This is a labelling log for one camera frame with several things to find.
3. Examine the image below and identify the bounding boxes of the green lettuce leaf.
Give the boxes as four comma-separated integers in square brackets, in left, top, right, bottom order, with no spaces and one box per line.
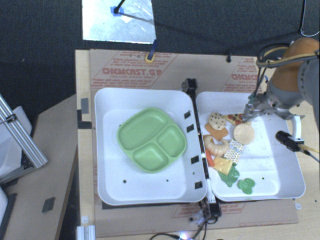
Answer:
[217,162,241,188]

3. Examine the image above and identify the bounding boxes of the yellow cheese wedge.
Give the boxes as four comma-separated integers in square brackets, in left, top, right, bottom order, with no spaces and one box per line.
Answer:
[212,156,234,176]

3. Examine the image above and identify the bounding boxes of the green divided plate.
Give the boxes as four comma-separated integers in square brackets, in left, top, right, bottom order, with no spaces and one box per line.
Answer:
[116,106,189,174]

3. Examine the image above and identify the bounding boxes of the chocolate chip biscuit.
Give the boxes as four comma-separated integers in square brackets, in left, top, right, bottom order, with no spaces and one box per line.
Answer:
[207,112,227,131]

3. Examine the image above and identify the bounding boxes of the orange carrot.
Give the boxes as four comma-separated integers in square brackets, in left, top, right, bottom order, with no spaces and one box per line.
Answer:
[205,149,216,168]

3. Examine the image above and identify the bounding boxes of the white packet with orange pattern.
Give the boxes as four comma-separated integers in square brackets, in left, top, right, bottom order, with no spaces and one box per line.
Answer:
[223,138,245,165]

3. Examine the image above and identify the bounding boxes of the orange toast slice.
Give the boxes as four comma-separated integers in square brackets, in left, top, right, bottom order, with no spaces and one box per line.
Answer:
[204,122,229,142]

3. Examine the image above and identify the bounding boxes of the white plastic tray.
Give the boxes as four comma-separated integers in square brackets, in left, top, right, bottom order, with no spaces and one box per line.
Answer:
[195,91,307,202]
[94,87,209,206]

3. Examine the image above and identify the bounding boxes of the black cylinder on white bracket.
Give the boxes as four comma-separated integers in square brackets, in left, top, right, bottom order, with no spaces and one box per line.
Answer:
[275,114,306,153]

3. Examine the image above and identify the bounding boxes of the brown cardboard board red print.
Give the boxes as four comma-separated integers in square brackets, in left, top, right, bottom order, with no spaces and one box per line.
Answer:
[88,48,300,238]

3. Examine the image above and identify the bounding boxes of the beige round bread bun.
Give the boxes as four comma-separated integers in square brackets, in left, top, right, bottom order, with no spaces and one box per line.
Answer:
[233,122,256,144]

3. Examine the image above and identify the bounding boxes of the slice of pizza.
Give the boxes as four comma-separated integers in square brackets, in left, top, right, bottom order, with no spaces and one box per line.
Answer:
[222,112,245,126]

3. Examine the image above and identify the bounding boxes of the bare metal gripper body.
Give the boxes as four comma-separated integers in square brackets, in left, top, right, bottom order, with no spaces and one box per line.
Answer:
[245,93,305,121]

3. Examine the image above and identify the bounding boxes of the thin black and white rod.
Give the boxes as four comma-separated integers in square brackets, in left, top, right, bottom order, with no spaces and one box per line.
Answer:
[189,88,214,203]

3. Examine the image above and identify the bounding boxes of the green broccoli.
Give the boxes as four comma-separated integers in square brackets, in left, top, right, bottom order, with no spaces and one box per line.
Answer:
[236,177,256,195]

